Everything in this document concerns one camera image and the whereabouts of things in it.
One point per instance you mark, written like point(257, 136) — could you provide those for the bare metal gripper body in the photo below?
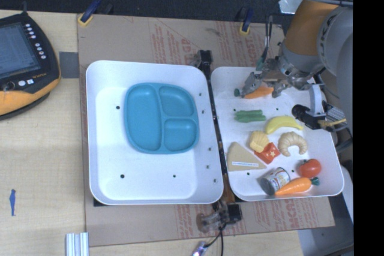
point(277, 70)

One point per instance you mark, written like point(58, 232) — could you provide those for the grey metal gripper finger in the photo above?
point(278, 88)
point(252, 82)

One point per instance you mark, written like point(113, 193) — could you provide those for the orange carrot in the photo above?
point(295, 186)
point(260, 92)

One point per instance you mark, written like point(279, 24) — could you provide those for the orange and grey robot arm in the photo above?
point(309, 24)

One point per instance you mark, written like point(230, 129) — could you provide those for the white plastic tray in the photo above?
point(282, 105)
point(150, 177)

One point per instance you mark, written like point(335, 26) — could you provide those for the green beans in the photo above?
point(249, 116)

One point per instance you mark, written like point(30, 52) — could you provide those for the yellow banana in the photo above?
point(282, 123)

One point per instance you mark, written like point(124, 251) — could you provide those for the beige croissant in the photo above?
point(292, 141)

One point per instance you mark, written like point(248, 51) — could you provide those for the yellow fries in red carton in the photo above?
point(264, 145)

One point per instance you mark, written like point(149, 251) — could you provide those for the beige sandwich triangle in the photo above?
point(240, 159)

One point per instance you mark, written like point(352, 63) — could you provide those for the red tomato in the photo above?
point(310, 168)

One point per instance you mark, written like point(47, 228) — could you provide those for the small printed can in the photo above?
point(274, 180)

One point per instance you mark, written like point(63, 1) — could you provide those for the blue divided plate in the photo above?
point(144, 117)

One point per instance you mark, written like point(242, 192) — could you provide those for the brown cardboard board red print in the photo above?
point(126, 39)

